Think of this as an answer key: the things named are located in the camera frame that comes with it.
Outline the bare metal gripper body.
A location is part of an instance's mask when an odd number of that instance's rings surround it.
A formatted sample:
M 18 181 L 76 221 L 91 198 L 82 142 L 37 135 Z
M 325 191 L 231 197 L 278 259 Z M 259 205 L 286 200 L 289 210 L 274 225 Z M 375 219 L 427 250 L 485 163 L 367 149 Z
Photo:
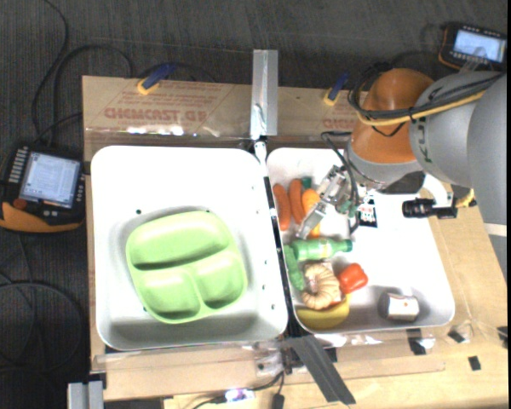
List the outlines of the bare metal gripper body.
M 322 201 L 334 207 L 342 207 L 351 199 L 351 176 L 343 167 L 333 165 L 320 182 L 317 193 Z

